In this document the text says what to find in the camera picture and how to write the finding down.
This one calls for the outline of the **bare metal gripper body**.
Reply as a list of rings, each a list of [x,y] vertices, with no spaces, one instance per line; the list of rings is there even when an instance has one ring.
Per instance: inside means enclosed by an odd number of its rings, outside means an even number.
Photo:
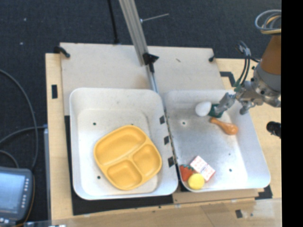
[[[255,107],[263,104],[281,107],[280,92],[273,90],[262,80],[245,81],[235,88],[235,98],[243,107]]]

